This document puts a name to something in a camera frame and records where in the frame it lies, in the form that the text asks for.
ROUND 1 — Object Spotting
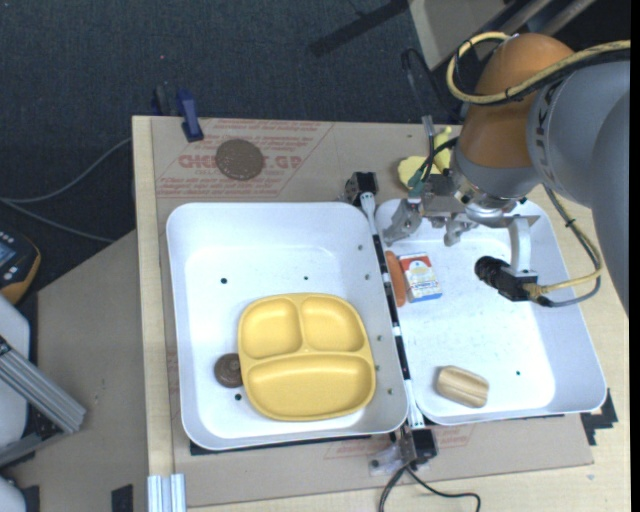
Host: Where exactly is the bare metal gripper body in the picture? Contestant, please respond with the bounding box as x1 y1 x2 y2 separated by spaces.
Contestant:
422 174 520 229

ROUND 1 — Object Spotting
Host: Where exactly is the yellow banana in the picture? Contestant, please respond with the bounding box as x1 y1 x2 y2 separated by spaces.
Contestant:
397 125 454 189

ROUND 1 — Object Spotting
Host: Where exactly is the red and white carton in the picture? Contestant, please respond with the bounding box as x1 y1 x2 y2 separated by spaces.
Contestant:
398 252 444 304

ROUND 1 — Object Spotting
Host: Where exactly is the orange sausage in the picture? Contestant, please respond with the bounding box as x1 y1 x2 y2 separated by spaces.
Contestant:
384 250 407 308

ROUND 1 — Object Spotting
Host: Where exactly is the thin black and white rod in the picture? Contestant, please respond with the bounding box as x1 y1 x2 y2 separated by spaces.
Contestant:
360 191 426 429

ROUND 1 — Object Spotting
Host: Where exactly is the brown cardboard board, red print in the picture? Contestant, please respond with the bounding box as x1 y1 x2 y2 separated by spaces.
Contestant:
149 117 596 509

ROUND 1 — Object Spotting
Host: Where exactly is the white plastic tray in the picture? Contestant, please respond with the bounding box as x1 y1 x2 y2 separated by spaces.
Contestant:
374 197 609 427
165 201 410 452

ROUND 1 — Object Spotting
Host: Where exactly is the tan bread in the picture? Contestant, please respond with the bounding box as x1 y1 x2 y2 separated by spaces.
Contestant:
432 365 490 409

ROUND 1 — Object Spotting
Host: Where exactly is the yellow divided plate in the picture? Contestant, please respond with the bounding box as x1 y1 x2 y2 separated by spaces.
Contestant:
236 292 377 422

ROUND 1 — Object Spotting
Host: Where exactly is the large brown biscuit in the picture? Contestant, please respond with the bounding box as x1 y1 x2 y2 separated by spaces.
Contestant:
214 138 265 182

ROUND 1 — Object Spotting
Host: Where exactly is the small brown doughnut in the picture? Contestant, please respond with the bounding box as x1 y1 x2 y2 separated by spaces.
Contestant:
213 352 245 389

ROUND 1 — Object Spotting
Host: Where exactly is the black block with thin wires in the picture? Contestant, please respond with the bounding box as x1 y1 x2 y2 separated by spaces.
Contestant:
399 427 440 471
344 171 379 204

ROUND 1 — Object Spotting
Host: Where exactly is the black cylinder on white bracket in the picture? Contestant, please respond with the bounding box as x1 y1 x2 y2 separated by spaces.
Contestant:
473 213 542 303

